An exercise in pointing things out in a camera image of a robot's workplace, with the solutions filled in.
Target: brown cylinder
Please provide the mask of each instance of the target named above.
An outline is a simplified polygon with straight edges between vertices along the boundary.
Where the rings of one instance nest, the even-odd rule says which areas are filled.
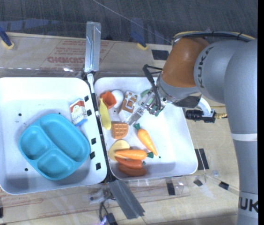
[[[165,83],[173,87],[195,87],[193,68],[200,52],[209,45],[203,38],[181,38],[171,50],[161,72]]]

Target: yellow potato slice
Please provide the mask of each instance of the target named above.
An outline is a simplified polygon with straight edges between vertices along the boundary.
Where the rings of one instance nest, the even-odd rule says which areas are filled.
[[[130,145],[129,143],[127,143],[125,140],[123,139],[119,139],[117,140],[108,150],[108,156],[113,160],[113,161],[117,161],[115,159],[115,152],[117,150],[125,150],[125,149],[130,149]],[[117,155],[118,158],[125,158],[121,155]]]

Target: brown sausage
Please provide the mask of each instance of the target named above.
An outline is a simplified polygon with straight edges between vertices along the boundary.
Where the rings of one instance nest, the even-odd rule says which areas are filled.
[[[147,170],[145,168],[140,169],[132,169],[129,167],[126,167],[125,165],[119,164],[118,165],[119,171],[122,173],[130,176],[130,177],[138,177],[138,176],[144,176],[147,173]]]

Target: blue plate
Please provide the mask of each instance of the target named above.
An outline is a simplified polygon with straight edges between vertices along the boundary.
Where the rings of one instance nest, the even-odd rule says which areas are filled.
[[[31,124],[20,136],[19,149],[44,177],[61,180],[88,158],[87,138],[68,119],[51,113]]]

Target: white tray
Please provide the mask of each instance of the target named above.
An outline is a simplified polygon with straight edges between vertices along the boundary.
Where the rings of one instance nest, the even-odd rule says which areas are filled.
[[[18,148],[22,132],[48,113],[60,113],[71,121],[70,104],[88,97],[88,120],[77,129],[90,143],[90,156],[69,177],[44,178],[23,157]],[[0,186],[10,194],[25,194],[58,188],[92,185],[107,174],[100,133],[88,85],[78,78],[0,78]]]
[[[144,77],[105,77],[98,79],[95,83],[97,98],[108,90],[118,89],[123,93],[129,90],[138,94],[137,102],[140,94],[150,88],[151,84]],[[119,108],[109,109],[111,121],[120,121],[118,110]],[[120,180],[155,179],[189,175],[196,171],[198,160],[182,108],[167,104],[158,117],[146,112],[138,123],[150,134],[158,150],[158,157],[154,156],[153,159],[147,157],[145,159],[147,174],[134,178],[121,173],[117,168],[118,163],[109,158],[110,169],[115,177]],[[108,151],[116,139],[112,137],[111,130],[103,128],[103,133]],[[123,139],[135,149],[146,150],[136,135],[136,129],[132,126],[129,126],[128,134]]]

